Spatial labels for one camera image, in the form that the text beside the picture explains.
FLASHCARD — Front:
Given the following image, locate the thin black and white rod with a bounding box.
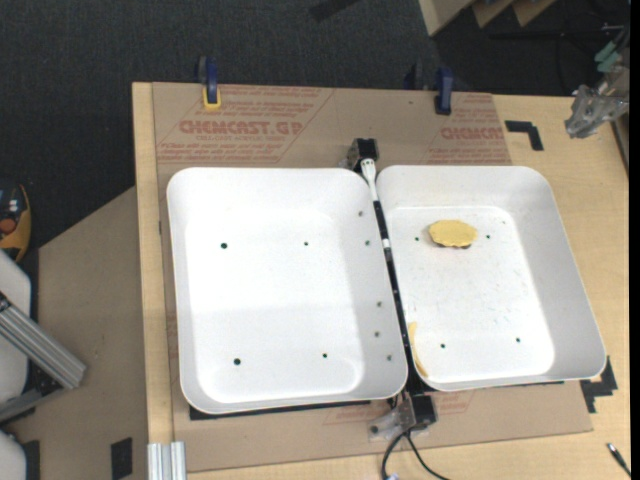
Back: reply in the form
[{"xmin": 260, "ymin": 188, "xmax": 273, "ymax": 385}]
[{"xmin": 360, "ymin": 158, "xmax": 417, "ymax": 395}]

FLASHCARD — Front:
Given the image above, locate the black block with thin wires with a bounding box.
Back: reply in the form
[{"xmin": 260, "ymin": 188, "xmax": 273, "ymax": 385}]
[
  {"xmin": 344, "ymin": 137, "xmax": 380, "ymax": 170},
  {"xmin": 368, "ymin": 393, "xmax": 439, "ymax": 442}
]

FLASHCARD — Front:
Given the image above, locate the brown cardboard board red print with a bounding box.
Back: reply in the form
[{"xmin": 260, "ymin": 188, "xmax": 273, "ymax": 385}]
[{"xmin": 151, "ymin": 81, "xmax": 596, "ymax": 473}]

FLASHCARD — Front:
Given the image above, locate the white plastic tray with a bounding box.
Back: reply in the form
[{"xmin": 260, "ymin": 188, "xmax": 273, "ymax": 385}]
[
  {"xmin": 165, "ymin": 166, "xmax": 409, "ymax": 415},
  {"xmin": 374, "ymin": 164, "xmax": 608, "ymax": 393}
]

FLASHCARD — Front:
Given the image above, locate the yellow round biscuit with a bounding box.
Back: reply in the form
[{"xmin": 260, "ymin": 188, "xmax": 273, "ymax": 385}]
[{"xmin": 427, "ymin": 219, "xmax": 479, "ymax": 251}]

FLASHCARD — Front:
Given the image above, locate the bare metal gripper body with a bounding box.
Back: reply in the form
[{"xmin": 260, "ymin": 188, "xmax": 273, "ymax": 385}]
[{"xmin": 597, "ymin": 65, "xmax": 630, "ymax": 119}]

